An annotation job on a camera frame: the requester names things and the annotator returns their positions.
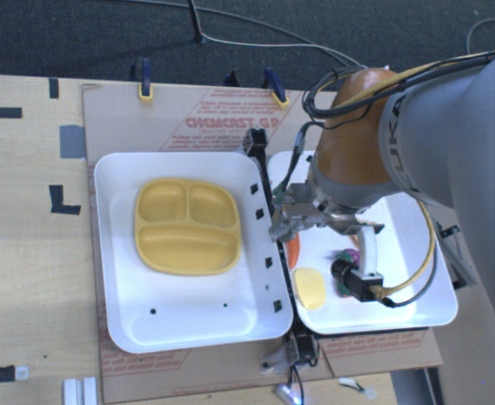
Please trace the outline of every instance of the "cardboard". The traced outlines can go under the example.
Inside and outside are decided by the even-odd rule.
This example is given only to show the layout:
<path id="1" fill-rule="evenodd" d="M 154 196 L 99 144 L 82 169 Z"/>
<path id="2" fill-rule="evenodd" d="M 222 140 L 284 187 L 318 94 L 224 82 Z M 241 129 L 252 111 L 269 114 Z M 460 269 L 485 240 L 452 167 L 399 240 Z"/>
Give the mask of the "cardboard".
<path id="1" fill-rule="evenodd" d="M 153 100 L 138 98 L 135 83 L 93 84 L 83 88 L 83 113 L 89 175 L 100 360 L 105 403 L 215 392 L 286 381 L 288 375 L 262 374 L 260 360 L 277 351 L 281 339 L 129 354 L 110 339 L 106 326 L 99 224 L 93 170 L 114 152 L 231 151 L 239 149 L 249 128 L 265 128 L 268 155 L 290 150 L 299 127 L 308 121 L 301 94 L 289 91 L 290 105 L 280 108 L 266 89 L 159 84 Z M 333 93 L 318 95 L 327 107 Z M 308 131 L 306 149 L 315 149 L 320 129 Z M 430 329 L 385 332 L 320 340 L 319 362 L 301 368 L 302 380 L 372 374 L 440 365 Z"/>

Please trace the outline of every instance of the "white tray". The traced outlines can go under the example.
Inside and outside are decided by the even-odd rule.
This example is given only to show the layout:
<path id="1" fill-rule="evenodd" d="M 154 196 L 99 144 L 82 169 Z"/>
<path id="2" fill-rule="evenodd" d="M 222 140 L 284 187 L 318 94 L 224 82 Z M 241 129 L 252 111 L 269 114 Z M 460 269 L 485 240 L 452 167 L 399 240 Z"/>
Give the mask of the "white tray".
<path id="1" fill-rule="evenodd" d="M 134 240 L 137 194 L 148 181 L 165 177 L 208 181 L 234 197 L 243 247 L 226 273 L 176 276 L 140 259 Z M 98 162 L 94 179 L 107 322 L 118 347 L 148 353 L 278 338 L 288 331 L 293 309 L 251 159 L 223 152 L 116 153 Z M 259 209 L 264 216 L 257 219 Z"/>
<path id="2" fill-rule="evenodd" d="M 312 154 L 304 152 L 290 182 L 305 181 L 309 168 L 306 159 Z M 282 152 L 271 157 L 268 174 L 272 186 L 284 178 L 290 156 L 290 152 Z M 385 277 L 385 286 L 400 284 L 416 272 L 428 248 L 428 229 L 416 201 L 404 193 L 386 197 L 360 218 L 385 225 L 376 236 L 378 271 Z M 314 332 L 330 335 L 440 326 L 457 314 L 457 299 L 440 250 L 437 272 L 428 292 L 410 305 L 391 309 L 378 302 L 361 303 L 353 297 L 337 295 L 330 269 L 337 252 L 354 248 L 348 237 L 325 227 L 300 231 L 299 240 L 296 268 L 320 271 L 326 288 L 326 303 L 317 310 L 306 310 L 297 300 L 299 318 Z M 412 286 L 391 298 L 398 302 L 415 295 L 425 284 L 430 268 Z"/>

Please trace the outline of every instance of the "wooden table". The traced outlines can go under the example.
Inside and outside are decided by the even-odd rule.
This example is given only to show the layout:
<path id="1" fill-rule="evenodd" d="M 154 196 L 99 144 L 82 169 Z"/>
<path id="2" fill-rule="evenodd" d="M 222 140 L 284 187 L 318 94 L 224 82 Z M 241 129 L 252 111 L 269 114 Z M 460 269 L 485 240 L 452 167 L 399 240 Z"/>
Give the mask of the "wooden table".
<path id="1" fill-rule="evenodd" d="M 83 126 L 83 80 L 62 80 L 51 100 L 49 80 L 0 76 L 0 366 L 28 366 L 27 381 L 0 383 L 0 403 L 61 403 L 62 381 L 96 377 L 99 339 L 89 222 L 87 167 L 60 155 L 58 128 Z M 80 214 L 51 213 L 50 185 Z M 338 380 L 305 382 L 305 403 L 396 404 L 389 374 L 357 378 L 369 401 Z M 282 403 L 274 387 L 223 391 L 147 402 L 165 404 Z"/>

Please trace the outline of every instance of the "yellow bowl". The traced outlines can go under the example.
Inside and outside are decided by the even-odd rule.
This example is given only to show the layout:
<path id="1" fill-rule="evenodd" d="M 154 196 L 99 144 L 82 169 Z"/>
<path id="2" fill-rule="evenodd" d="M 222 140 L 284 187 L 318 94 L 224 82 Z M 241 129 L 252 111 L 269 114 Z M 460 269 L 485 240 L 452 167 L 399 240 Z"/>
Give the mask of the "yellow bowl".
<path id="1" fill-rule="evenodd" d="M 138 254 L 154 270 L 224 273 L 241 253 L 236 202 L 224 188 L 205 181 L 150 181 L 138 193 L 135 241 Z"/>

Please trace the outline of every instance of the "orange object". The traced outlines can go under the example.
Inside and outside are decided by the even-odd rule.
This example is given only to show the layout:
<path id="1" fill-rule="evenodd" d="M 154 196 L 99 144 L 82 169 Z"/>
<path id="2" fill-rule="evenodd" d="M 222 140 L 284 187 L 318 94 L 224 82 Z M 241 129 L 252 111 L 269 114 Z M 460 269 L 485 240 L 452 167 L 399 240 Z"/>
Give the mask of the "orange object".
<path id="1" fill-rule="evenodd" d="M 296 233 L 293 239 L 287 241 L 286 246 L 288 267 L 293 269 L 296 267 L 299 258 L 299 233 Z"/>

